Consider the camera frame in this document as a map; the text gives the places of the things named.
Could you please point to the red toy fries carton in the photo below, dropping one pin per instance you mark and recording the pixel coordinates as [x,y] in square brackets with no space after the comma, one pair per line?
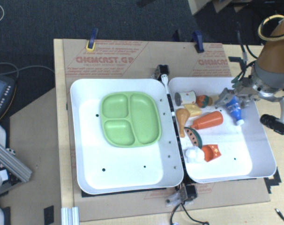
[211,152]

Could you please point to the brown cardboard board, red print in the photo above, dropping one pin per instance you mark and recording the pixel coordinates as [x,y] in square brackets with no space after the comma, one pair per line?
[132,60]

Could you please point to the small white can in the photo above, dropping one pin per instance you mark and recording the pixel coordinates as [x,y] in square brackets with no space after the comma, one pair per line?
[187,97]

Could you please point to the yellow toy cheese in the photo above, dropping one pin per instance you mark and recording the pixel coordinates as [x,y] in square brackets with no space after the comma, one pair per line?
[193,110]

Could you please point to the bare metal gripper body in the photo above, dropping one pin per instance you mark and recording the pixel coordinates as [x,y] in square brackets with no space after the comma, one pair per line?
[261,91]

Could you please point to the tan toy chicken drumstick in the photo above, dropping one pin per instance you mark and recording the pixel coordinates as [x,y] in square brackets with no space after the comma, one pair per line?
[182,117]

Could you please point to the orange and green toy fruit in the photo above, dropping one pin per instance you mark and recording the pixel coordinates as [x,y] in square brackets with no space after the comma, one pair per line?
[203,101]

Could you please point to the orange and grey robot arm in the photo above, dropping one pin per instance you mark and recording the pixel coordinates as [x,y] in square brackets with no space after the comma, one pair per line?
[273,53]

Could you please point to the white lumpy toy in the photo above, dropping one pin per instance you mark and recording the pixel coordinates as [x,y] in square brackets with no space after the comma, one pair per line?
[194,155]

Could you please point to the toy watermelon slice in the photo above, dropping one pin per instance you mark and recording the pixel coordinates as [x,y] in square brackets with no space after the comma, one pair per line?
[194,137]

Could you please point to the blue bottle with white cap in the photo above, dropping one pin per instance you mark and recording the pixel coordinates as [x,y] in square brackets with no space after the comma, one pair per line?
[234,110]

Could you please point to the white plastic tray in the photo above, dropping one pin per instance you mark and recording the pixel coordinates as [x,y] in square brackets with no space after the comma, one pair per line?
[226,149]
[123,165]

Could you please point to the orange toy sauce bottle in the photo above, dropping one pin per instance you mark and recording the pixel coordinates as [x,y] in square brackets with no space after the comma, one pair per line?
[208,120]

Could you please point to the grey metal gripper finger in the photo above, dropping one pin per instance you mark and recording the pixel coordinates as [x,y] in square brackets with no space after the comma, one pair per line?
[245,101]
[222,98]

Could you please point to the black cylinder on white bracket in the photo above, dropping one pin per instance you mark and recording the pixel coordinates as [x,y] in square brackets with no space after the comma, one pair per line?
[273,122]

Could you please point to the green divided plate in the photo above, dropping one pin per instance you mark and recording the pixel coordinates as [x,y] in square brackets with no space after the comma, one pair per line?
[142,116]

